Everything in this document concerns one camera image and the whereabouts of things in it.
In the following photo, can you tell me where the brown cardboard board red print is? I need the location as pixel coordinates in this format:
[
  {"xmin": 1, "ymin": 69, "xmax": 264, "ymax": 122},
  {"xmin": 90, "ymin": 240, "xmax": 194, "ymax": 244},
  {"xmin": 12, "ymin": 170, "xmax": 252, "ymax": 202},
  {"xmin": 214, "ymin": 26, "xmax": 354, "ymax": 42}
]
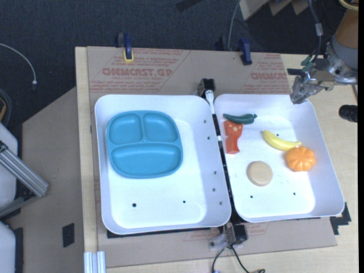
[{"xmin": 86, "ymin": 45, "xmax": 338, "ymax": 268}]

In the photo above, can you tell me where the blue divided plate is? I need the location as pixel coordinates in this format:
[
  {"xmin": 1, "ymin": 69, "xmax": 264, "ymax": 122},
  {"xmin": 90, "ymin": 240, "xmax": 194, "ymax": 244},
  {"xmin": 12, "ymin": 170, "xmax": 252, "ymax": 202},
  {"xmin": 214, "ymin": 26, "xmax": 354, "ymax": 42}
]
[{"xmin": 106, "ymin": 110, "xmax": 183, "ymax": 180}]

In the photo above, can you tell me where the green chili pepper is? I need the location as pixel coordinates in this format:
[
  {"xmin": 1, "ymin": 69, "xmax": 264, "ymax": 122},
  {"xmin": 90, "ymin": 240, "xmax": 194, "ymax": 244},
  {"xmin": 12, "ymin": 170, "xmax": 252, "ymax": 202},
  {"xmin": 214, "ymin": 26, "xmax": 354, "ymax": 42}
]
[{"xmin": 222, "ymin": 113, "xmax": 258, "ymax": 125}]

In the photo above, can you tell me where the orange pumpkin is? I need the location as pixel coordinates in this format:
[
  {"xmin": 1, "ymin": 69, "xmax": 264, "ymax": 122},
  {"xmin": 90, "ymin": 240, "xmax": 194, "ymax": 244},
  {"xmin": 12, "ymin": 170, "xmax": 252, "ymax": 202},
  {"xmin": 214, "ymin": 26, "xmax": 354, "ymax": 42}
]
[{"xmin": 285, "ymin": 145, "xmax": 316, "ymax": 172}]

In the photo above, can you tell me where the black block with thin wires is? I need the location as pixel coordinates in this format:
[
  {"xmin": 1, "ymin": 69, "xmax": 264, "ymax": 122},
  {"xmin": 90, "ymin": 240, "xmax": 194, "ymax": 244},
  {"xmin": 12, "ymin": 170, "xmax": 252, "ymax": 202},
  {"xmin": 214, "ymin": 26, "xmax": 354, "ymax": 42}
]
[
  {"xmin": 194, "ymin": 77, "xmax": 216, "ymax": 96},
  {"xmin": 208, "ymin": 222, "xmax": 249, "ymax": 251}
]

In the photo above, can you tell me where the thin black and white rod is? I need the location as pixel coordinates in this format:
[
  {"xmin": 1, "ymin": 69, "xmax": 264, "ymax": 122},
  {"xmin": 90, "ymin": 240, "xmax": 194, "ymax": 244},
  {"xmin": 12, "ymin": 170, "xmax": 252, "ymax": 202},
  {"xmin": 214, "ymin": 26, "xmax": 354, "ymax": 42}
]
[{"xmin": 205, "ymin": 89, "xmax": 237, "ymax": 228}]

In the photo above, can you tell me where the white plastic tray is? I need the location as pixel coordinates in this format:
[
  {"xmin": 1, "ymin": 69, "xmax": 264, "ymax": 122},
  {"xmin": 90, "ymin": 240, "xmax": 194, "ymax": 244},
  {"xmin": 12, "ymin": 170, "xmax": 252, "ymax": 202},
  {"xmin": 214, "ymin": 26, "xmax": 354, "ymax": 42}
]
[
  {"xmin": 213, "ymin": 93, "xmax": 346, "ymax": 224},
  {"xmin": 94, "ymin": 93, "xmax": 232, "ymax": 236}
]

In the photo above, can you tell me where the yellow banana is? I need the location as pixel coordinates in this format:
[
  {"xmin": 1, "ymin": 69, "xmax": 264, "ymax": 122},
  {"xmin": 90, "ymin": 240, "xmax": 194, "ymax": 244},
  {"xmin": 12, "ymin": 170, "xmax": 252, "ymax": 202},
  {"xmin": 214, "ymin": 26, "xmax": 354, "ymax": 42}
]
[{"xmin": 262, "ymin": 129, "xmax": 303, "ymax": 152}]

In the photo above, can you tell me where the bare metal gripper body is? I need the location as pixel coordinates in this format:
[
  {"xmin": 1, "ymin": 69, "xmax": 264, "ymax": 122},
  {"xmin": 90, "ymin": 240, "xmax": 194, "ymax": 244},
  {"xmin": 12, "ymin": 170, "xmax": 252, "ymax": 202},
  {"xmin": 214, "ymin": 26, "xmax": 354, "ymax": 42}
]
[{"xmin": 304, "ymin": 57, "xmax": 358, "ymax": 92}]

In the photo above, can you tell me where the beige round biscuit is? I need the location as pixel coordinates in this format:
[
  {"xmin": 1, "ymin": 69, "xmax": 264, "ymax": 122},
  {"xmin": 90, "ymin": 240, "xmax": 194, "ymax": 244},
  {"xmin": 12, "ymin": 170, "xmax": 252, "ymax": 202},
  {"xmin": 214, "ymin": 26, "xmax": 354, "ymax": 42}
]
[{"xmin": 246, "ymin": 160, "xmax": 274, "ymax": 187}]

